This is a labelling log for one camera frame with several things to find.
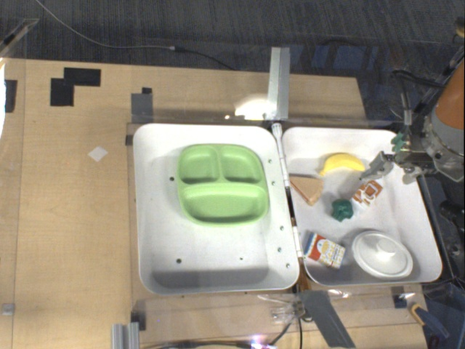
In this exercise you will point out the green broccoli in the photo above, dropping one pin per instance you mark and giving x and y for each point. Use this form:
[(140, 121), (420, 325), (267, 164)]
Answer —
[(342, 210)]

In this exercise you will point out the red and yellow carton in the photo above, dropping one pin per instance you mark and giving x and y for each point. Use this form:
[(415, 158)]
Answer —
[(324, 250)]

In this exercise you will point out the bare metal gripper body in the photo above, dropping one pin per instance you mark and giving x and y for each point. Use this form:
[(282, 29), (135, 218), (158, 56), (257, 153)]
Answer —
[(417, 157)]

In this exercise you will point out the white bowl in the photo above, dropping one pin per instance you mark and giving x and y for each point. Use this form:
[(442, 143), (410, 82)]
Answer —
[(381, 254)]

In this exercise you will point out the thin black and white rod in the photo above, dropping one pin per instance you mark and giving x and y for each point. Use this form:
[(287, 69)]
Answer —
[(283, 164)]

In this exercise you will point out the yellow banana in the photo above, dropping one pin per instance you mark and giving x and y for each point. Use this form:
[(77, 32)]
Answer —
[(343, 161)]

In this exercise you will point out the white plastic tray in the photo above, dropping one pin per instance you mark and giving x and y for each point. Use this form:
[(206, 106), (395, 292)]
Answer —
[(407, 216), (203, 256)]

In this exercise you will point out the orange and white carton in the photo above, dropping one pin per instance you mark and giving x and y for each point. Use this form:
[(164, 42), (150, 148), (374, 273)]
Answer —
[(367, 193)]

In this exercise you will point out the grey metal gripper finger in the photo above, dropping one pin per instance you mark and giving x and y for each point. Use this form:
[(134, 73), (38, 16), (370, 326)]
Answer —
[(372, 172), (382, 157)]

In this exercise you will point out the green divided plate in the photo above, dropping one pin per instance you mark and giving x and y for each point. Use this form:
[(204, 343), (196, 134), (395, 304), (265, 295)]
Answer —
[(221, 198)]

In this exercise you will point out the tan bread slice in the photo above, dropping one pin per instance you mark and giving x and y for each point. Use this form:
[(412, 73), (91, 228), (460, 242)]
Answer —
[(309, 189)]

